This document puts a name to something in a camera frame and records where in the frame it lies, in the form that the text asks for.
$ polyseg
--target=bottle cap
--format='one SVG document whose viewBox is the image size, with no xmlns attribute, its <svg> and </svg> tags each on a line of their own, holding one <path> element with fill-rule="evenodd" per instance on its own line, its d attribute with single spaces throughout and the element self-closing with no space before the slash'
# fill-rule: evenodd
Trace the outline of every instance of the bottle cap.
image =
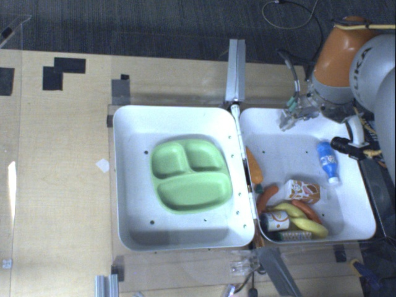
<svg viewBox="0 0 396 297">
<path fill-rule="evenodd" d="M 330 177 L 329 178 L 329 184 L 331 184 L 331 185 L 338 184 L 339 182 L 340 182 L 340 179 L 338 177 Z"/>
</svg>

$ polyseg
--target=orange object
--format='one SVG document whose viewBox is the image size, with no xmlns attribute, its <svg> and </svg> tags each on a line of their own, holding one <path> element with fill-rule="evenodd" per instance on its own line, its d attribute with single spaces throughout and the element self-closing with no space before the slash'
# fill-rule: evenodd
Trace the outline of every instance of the orange object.
<svg viewBox="0 0 396 297">
<path fill-rule="evenodd" d="M 297 208 L 299 208 L 302 212 L 305 213 L 305 215 L 307 216 L 308 219 L 316 222 L 316 223 L 320 223 L 322 224 L 322 221 L 319 219 L 319 217 L 317 216 L 317 214 L 315 213 L 315 211 L 313 211 L 310 206 L 308 206 L 307 204 L 305 204 L 304 202 L 300 201 L 300 200 L 292 200 L 291 201 L 292 205 L 295 205 Z"/>
<path fill-rule="evenodd" d="M 346 17 L 347 21 L 365 22 L 362 17 Z M 342 30 L 334 27 L 317 59 L 314 75 L 322 84 L 349 87 L 349 71 L 358 50 L 378 35 L 373 30 Z"/>
<path fill-rule="evenodd" d="M 254 158 L 252 152 L 246 147 L 247 162 L 249 163 L 249 172 L 253 184 L 260 184 L 264 177 L 262 175 L 260 166 Z"/>
<path fill-rule="evenodd" d="M 257 212 L 259 215 L 263 212 L 265 212 L 267 208 L 267 202 L 270 200 L 270 198 L 275 195 L 279 191 L 279 188 L 277 185 L 272 185 L 268 187 L 258 198 L 257 200 Z"/>
</svg>

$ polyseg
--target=dark floor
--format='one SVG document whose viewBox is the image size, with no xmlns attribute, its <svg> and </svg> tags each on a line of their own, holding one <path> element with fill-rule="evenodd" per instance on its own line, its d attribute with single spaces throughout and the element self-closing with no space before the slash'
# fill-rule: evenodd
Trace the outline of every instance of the dark floor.
<svg viewBox="0 0 396 297">
<path fill-rule="evenodd" d="M 189 59 L 226 59 L 230 38 L 244 38 L 247 60 L 281 62 L 276 48 L 311 58 L 320 43 L 315 20 L 297 30 L 270 26 L 262 6 L 273 0 L 0 0 L 0 13 L 31 14 L 25 49 Z M 315 0 L 290 0 L 312 9 Z M 320 0 L 315 15 L 324 36 L 332 19 L 361 15 L 395 22 L 396 0 Z M 298 25 L 309 13 L 271 4 L 267 17 Z"/>
</svg>

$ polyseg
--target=transparent plastic piece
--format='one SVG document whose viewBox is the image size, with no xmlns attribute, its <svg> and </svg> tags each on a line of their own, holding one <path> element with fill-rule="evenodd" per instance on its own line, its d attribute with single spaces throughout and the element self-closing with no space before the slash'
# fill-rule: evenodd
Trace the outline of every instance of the transparent plastic piece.
<svg viewBox="0 0 396 297">
<path fill-rule="evenodd" d="M 12 246 L 17 195 L 22 27 L 29 15 L 0 14 L 0 295 L 11 288 Z"/>
</svg>

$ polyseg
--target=white can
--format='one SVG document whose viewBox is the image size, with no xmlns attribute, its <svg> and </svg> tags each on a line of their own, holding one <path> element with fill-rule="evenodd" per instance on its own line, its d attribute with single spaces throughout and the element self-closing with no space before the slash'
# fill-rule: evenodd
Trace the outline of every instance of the white can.
<svg viewBox="0 0 396 297">
<path fill-rule="evenodd" d="M 289 216 L 282 210 L 263 213 L 261 219 L 264 220 L 265 230 L 269 232 L 287 230 L 290 226 Z"/>
</svg>

